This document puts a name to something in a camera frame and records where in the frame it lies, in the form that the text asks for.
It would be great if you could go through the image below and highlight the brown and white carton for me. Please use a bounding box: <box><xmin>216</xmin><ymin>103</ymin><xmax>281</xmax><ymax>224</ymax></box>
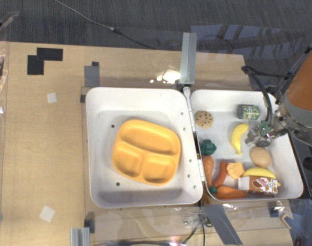
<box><xmin>238</xmin><ymin>176</ymin><xmax>279</xmax><ymax>197</ymax></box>

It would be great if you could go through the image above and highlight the white plastic tray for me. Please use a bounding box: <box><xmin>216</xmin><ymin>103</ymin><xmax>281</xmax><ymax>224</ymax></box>
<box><xmin>85</xmin><ymin>87</ymin><xmax>204</xmax><ymax>209</ymax></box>
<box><xmin>190</xmin><ymin>89</ymin><xmax>304</xmax><ymax>203</ymax></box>

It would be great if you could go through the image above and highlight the orange ridged crisp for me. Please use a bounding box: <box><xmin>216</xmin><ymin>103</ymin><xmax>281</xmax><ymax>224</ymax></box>
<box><xmin>226</xmin><ymin>161</ymin><xmax>245</xmax><ymax>180</ymax></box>

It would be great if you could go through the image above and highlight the yellow banana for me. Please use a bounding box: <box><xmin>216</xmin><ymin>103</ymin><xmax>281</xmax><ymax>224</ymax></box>
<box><xmin>241</xmin><ymin>167</ymin><xmax>282</xmax><ymax>188</ymax></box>
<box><xmin>231</xmin><ymin>123</ymin><xmax>250</xmax><ymax>155</ymax></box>

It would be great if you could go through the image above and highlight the tan round bread roll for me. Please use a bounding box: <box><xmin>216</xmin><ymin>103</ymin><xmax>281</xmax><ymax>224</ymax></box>
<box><xmin>249</xmin><ymin>146</ymin><xmax>273</xmax><ymax>169</ymax></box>

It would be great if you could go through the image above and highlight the small green can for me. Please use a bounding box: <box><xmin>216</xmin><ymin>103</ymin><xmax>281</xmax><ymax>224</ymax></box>
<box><xmin>236</xmin><ymin>104</ymin><xmax>260</xmax><ymax>120</ymax></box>

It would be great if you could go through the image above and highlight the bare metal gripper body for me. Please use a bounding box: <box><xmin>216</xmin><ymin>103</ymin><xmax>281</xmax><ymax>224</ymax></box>
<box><xmin>257</xmin><ymin>107</ymin><xmax>300</xmax><ymax>141</ymax></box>

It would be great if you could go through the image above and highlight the orange divided plate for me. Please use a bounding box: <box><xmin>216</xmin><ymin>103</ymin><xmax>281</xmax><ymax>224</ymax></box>
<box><xmin>111</xmin><ymin>118</ymin><xmax>182</xmax><ymax>187</ymax></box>

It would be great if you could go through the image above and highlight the orange carrot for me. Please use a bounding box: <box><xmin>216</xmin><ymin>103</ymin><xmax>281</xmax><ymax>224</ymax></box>
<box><xmin>201</xmin><ymin>154</ymin><xmax>215</xmax><ymax>188</ymax></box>
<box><xmin>209</xmin><ymin>184</ymin><xmax>248</xmax><ymax>200</ymax></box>

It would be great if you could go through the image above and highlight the brown sausage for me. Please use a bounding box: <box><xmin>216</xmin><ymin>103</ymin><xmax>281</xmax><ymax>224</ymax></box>
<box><xmin>212</xmin><ymin>160</ymin><xmax>228</xmax><ymax>188</ymax></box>

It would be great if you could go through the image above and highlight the green broccoli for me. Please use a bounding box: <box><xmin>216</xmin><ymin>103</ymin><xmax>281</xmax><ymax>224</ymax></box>
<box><xmin>199</xmin><ymin>139</ymin><xmax>218</xmax><ymax>156</ymax></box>

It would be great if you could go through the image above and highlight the brown chocolate chip biscuit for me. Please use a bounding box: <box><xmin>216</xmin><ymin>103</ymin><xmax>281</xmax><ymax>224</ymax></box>
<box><xmin>194</xmin><ymin>110</ymin><xmax>214</xmax><ymax>129</ymax></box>

